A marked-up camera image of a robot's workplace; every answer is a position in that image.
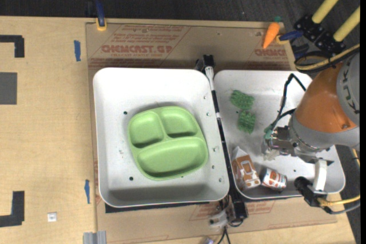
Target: carrot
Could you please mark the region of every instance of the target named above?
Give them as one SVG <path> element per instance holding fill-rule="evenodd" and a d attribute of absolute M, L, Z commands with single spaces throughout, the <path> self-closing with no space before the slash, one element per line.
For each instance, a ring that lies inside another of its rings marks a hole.
<path fill-rule="evenodd" d="M 268 45 L 275 39 L 279 34 L 280 25 L 278 22 L 272 22 L 267 29 L 267 33 L 264 38 L 263 48 L 266 49 Z"/>

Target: divided green plate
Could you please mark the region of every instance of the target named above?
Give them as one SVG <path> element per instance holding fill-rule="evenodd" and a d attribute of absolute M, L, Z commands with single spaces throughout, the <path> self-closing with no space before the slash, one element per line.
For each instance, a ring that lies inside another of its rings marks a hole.
<path fill-rule="evenodd" d="M 153 180 L 187 175 L 208 160 L 201 128 L 182 107 L 160 107 L 136 114 L 128 124 L 128 140 L 139 170 Z"/>

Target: white tray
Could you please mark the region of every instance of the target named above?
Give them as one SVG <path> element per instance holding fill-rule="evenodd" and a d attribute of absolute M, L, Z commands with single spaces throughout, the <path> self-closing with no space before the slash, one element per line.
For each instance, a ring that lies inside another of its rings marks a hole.
<path fill-rule="evenodd" d="M 263 186 L 241 192 L 243 196 L 249 199 L 300 196 L 300 193 L 295 189 L 294 180 L 299 176 L 304 176 L 312 181 L 315 176 L 314 164 L 305 163 L 300 158 L 291 156 L 279 156 L 275 160 L 265 161 L 261 152 L 264 129 L 277 117 L 284 84 L 290 73 L 294 73 L 305 87 L 311 82 L 309 76 L 296 71 L 224 70 L 218 72 L 214 77 L 214 86 L 229 153 L 236 146 L 240 146 L 250 155 L 258 173 L 260 173 L 262 168 L 270 167 L 288 177 L 287 188 L 281 193 Z M 252 134 L 244 133 L 237 127 L 240 109 L 230 102 L 230 96 L 233 90 L 239 90 L 255 98 L 254 105 L 250 111 L 256 115 L 256 124 Z M 283 113 L 295 108 L 303 95 L 304 91 L 293 80 L 287 89 L 287 102 Z M 278 126 L 287 125 L 288 120 L 289 116 L 284 117 L 279 121 Z M 325 190 L 329 193 L 342 191 L 345 185 L 345 177 L 336 148 L 332 146 L 330 151 L 322 151 L 317 156 L 334 161 L 328 167 Z"/>
<path fill-rule="evenodd" d="M 227 195 L 229 179 L 214 104 L 208 79 L 201 72 L 106 68 L 95 74 L 93 89 L 99 188 L 108 205 L 210 202 Z M 182 178 L 154 181 L 136 166 L 127 126 L 141 111 L 173 105 L 194 115 L 205 136 L 209 158 L 204 167 Z"/>

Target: black corner marker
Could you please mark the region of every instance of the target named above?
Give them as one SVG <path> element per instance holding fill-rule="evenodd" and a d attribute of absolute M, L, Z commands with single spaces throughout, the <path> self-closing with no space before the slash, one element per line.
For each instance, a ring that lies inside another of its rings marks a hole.
<path fill-rule="evenodd" d="M 0 216 L 0 227 L 20 226 L 24 221 L 24 191 L 13 191 L 11 214 Z"/>
<path fill-rule="evenodd" d="M 24 58 L 24 38 L 21 35 L 0 35 L 0 43 L 14 43 L 14 57 Z"/>

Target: light wood surface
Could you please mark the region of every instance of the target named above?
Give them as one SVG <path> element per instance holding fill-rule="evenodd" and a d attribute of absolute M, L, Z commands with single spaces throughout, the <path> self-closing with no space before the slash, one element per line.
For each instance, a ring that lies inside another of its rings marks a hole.
<path fill-rule="evenodd" d="M 10 214 L 13 191 L 25 191 L 25 221 L 21 226 L 0 228 L 0 243 L 82 243 L 84 232 L 97 231 L 85 44 L 85 24 L 92 21 L 0 17 L 0 34 L 25 38 L 25 58 L 14 58 L 13 44 L 0 43 L 0 71 L 18 73 L 17 105 L 0 105 L 0 215 Z M 79 62 L 74 40 L 81 43 Z M 90 182 L 89 204 L 86 180 Z M 50 212 L 57 212 L 56 222 L 47 221 Z M 143 238 L 143 231 L 137 233 Z M 230 233 L 230 239 L 232 243 L 355 242 L 345 214 L 332 224 Z M 198 244 L 203 240 L 151 243 Z"/>

